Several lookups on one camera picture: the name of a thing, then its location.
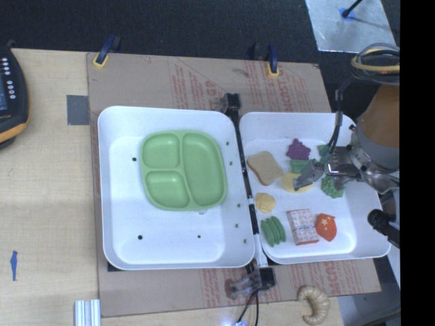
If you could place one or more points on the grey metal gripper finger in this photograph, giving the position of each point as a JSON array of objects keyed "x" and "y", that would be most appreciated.
[
  {"x": 308, "y": 175},
  {"x": 345, "y": 181}
]

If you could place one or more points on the purple grapes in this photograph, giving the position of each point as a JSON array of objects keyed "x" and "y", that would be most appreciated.
[{"x": 298, "y": 149}]

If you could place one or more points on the orange and white carton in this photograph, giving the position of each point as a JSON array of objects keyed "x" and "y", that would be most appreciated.
[{"x": 302, "y": 227}]

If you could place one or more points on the black cylinder on white bracket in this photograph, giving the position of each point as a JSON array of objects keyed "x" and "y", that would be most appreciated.
[{"x": 382, "y": 222}]

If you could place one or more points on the green pea pods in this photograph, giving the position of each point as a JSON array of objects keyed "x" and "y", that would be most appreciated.
[{"x": 273, "y": 231}]

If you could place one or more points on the beige croissant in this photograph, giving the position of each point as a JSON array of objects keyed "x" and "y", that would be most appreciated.
[{"x": 317, "y": 301}]

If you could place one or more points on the yellow round slice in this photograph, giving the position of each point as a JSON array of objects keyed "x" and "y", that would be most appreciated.
[{"x": 288, "y": 180}]

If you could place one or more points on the white plastic tray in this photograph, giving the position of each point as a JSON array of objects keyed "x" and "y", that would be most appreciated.
[
  {"x": 340, "y": 250},
  {"x": 170, "y": 243}
]

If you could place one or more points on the tan bread slice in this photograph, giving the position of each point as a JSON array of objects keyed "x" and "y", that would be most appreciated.
[{"x": 264, "y": 168}]

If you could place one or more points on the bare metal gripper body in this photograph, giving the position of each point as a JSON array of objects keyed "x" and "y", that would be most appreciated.
[{"x": 346, "y": 161}]

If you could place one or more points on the brown cardboard board, red print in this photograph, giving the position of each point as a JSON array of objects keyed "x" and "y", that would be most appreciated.
[{"x": 204, "y": 80}]

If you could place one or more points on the green broccoli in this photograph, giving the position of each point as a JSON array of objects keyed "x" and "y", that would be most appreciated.
[{"x": 331, "y": 189}]

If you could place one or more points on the yellow toy biscuit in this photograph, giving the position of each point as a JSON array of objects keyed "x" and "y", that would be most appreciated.
[{"x": 265, "y": 203}]

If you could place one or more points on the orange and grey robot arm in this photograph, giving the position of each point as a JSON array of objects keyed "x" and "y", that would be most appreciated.
[{"x": 380, "y": 114}]

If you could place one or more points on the thin black and white rod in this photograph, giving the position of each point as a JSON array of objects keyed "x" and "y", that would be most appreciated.
[{"x": 252, "y": 212}]

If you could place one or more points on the green divided plate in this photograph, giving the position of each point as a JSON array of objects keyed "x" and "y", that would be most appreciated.
[{"x": 200, "y": 168}]

